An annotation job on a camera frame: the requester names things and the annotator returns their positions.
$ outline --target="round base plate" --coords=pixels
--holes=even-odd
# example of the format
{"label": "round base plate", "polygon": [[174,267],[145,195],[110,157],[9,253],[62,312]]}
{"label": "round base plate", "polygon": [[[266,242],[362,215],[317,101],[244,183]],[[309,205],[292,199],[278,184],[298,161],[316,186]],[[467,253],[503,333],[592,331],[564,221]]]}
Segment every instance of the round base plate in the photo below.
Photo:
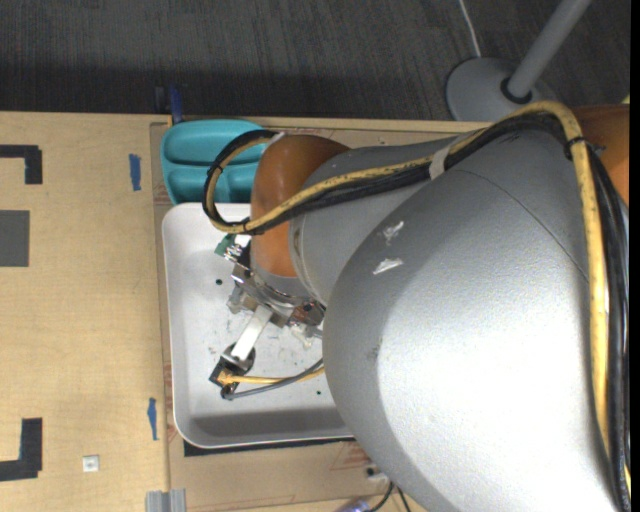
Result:
{"label": "round base plate", "polygon": [[[503,59],[480,58],[463,62],[447,81],[447,104],[457,121],[497,121],[522,107],[507,99],[500,89],[502,81],[513,75],[516,64]],[[531,90],[533,103],[555,100],[556,95],[542,81]]]}

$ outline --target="blue plastic tray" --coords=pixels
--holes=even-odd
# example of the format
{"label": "blue plastic tray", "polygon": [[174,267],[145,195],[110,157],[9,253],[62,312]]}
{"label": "blue plastic tray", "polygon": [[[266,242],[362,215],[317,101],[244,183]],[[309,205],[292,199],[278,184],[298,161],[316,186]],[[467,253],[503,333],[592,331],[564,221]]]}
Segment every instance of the blue plastic tray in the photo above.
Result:
{"label": "blue plastic tray", "polygon": [[[235,137],[262,127],[240,119],[187,121],[169,128],[160,145],[160,160],[167,192],[173,204],[202,201],[207,170]],[[238,155],[216,185],[219,203],[248,203],[260,156],[266,144]]]}

